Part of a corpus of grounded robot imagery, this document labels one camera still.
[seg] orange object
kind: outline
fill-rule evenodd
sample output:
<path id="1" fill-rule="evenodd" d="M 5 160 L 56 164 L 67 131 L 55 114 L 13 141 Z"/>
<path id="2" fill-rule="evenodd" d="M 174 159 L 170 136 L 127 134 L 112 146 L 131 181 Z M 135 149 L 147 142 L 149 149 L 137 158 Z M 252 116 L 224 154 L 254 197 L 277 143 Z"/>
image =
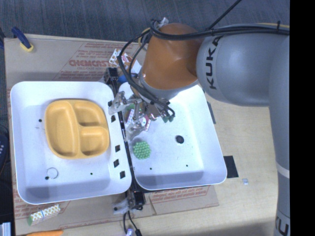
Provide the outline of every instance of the orange object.
<path id="1" fill-rule="evenodd" d="M 168 24 L 161 32 L 180 35 L 197 32 L 184 24 Z M 164 40 L 152 37 L 142 66 L 145 82 L 156 89 L 177 89 L 197 80 L 196 57 L 203 39 Z"/>
<path id="2" fill-rule="evenodd" d="M 66 159 L 97 156 L 109 147 L 104 111 L 88 100 L 65 99 L 50 103 L 45 130 L 51 151 Z"/>
<path id="3" fill-rule="evenodd" d="M 63 234 L 63 230 L 54 230 L 54 231 L 27 234 L 26 236 L 60 236 L 62 234 Z"/>

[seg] cardboard sheet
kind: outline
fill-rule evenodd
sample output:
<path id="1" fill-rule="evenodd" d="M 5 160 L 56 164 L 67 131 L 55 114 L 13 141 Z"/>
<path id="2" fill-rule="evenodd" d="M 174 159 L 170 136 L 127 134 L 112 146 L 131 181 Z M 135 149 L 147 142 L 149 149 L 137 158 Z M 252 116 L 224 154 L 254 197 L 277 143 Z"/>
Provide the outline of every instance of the cardboard sheet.
<path id="1" fill-rule="evenodd" d="M 76 39 L 54 36 L 26 35 L 34 50 L 30 53 L 20 47 L 18 39 L 5 39 L 5 66 L 7 78 L 8 117 L 11 138 L 11 158 L 14 162 L 10 90 L 21 81 L 99 81 L 110 63 L 115 49 L 121 49 L 122 42 Z M 131 44 L 126 53 L 132 56 L 138 44 Z M 144 52 L 137 60 L 141 64 Z M 12 164 L 14 214 L 16 235 L 30 232 L 74 228 L 86 225 L 120 221 L 122 214 L 114 214 L 112 203 L 125 198 L 124 194 L 81 199 L 58 203 L 60 213 L 42 223 L 29 226 L 27 218 L 31 213 L 54 204 L 34 206 L 25 203 L 16 186 L 15 165 Z M 146 204 L 134 217 L 146 217 L 184 210 L 218 206 L 213 186 L 185 188 L 146 193 Z"/>

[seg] wire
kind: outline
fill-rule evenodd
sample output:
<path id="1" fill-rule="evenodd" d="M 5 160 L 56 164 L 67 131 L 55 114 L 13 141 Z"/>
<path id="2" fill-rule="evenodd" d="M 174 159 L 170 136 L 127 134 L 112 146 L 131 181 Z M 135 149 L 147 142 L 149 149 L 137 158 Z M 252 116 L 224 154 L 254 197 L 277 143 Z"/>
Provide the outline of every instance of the wire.
<path id="1" fill-rule="evenodd" d="M 242 0 L 237 0 L 235 3 L 233 3 L 220 17 L 218 17 L 217 20 L 215 20 L 206 30 L 211 30 L 223 17 L 227 15 L 236 5 L 239 4 L 239 2 Z"/>
<path id="2" fill-rule="evenodd" d="M 135 228 L 136 230 L 138 230 L 138 228 L 136 227 L 136 225 L 134 224 L 134 222 L 133 222 L 132 219 L 131 219 L 130 211 L 128 211 L 128 217 L 129 217 L 129 219 L 130 219 L 130 222 L 133 224 L 134 228 Z"/>
<path id="3" fill-rule="evenodd" d="M 124 232 L 125 232 L 125 234 L 127 234 L 127 228 L 126 228 L 126 215 L 127 215 L 127 213 L 125 213 L 125 214 L 124 214 L 124 216 L 123 216 L 123 222 L 124 222 Z"/>
<path id="4" fill-rule="evenodd" d="M 145 39 L 144 42 L 140 45 L 140 47 L 138 48 L 138 50 L 136 51 L 136 53 L 133 55 L 132 60 L 130 62 L 130 66 L 129 66 L 129 76 L 131 76 L 131 68 L 133 66 L 133 63 L 137 57 L 137 55 L 139 54 L 139 52 L 144 48 L 144 46 L 149 42 L 148 39 Z"/>
<path id="5" fill-rule="evenodd" d="M 272 26 L 229 26 L 218 29 L 210 29 L 201 32 L 188 33 L 188 34 L 180 34 L 173 35 L 167 34 L 159 31 L 156 28 L 157 20 L 151 21 L 151 34 L 157 38 L 165 39 L 165 40 L 190 40 L 196 38 L 204 38 L 207 36 L 216 36 L 216 35 L 231 35 L 231 34 L 244 34 L 244 33 L 275 33 L 281 35 L 289 35 L 288 29 L 275 29 Z"/>
<path id="6" fill-rule="evenodd" d="M 139 46 L 141 46 L 142 40 L 144 40 L 144 41 L 147 40 L 147 42 L 149 42 L 149 39 L 148 39 L 147 36 L 146 36 L 145 38 L 144 38 L 144 36 L 143 36 L 143 37 L 141 37 L 141 38 L 138 39 L 138 44 L 139 44 Z"/>
<path id="7" fill-rule="evenodd" d="M 172 112 L 172 116 L 175 116 L 175 112 L 174 110 L 172 110 L 167 104 L 159 101 L 159 99 L 154 96 L 152 93 L 150 93 L 149 91 L 147 91 L 145 88 L 139 86 L 134 80 L 133 78 L 129 75 L 129 73 L 126 71 L 125 65 L 123 63 L 122 60 L 122 54 L 124 53 L 125 49 L 134 41 L 136 41 L 137 39 L 143 37 L 144 35 L 148 34 L 150 32 L 150 30 L 145 30 L 144 32 L 142 32 L 139 36 L 135 37 L 134 39 L 130 40 L 128 43 L 126 43 L 124 45 L 124 47 L 121 49 L 119 55 L 117 56 L 117 60 L 118 60 L 118 64 L 121 68 L 121 70 L 123 71 L 123 74 L 125 75 L 128 83 L 134 88 L 136 89 L 142 96 L 146 97 L 147 99 L 153 101 L 154 103 L 160 105 L 163 107 L 163 110 L 165 111 L 165 114 L 167 116 L 170 116 L 169 112 Z"/>

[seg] green ball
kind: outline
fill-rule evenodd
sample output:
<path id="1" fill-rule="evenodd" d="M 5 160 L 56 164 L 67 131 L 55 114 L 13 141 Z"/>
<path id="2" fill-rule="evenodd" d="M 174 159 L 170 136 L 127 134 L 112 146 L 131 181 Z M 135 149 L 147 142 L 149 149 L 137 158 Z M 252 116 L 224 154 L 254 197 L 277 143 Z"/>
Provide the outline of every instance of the green ball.
<path id="1" fill-rule="evenodd" d="M 136 144 L 133 146 L 133 154 L 138 159 L 149 158 L 151 154 L 149 144 L 145 141 L 136 142 Z"/>

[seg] gray carpet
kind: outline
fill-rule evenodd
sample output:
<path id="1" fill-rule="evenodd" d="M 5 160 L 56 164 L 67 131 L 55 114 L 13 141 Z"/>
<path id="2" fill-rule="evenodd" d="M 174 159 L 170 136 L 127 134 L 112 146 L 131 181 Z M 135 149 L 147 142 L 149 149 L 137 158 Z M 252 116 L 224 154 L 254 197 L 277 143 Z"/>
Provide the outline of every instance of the gray carpet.
<path id="1" fill-rule="evenodd" d="M 25 33 L 128 41 L 167 17 L 197 30 L 210 26 L 236 0 L 0 0 L 0 27 L 7 37 Z M 238 23 L 289 25 L 290 0 L 243 0 L 217 27 Z M 4 54 L 0 50 L 0 125 L 8 126 Z M 6 165 L 0 180 L 10 182 Z"/>

